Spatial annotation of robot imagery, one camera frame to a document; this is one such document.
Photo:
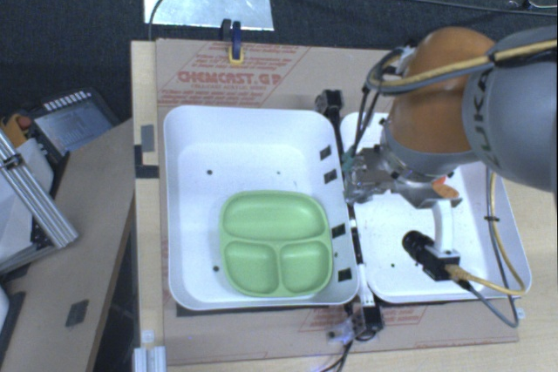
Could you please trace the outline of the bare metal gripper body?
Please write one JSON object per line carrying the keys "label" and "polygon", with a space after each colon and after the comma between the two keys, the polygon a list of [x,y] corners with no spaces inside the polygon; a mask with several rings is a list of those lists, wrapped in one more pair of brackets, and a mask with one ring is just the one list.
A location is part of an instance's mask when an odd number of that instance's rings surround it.
{"label": "bare metal gripper body", "polygon": [[344,199],[350,206],[386,192],[401,195],[412,206],[431,206],[438,199],[434,180],[413,171],[383,145],[363,148],[344,161]]}

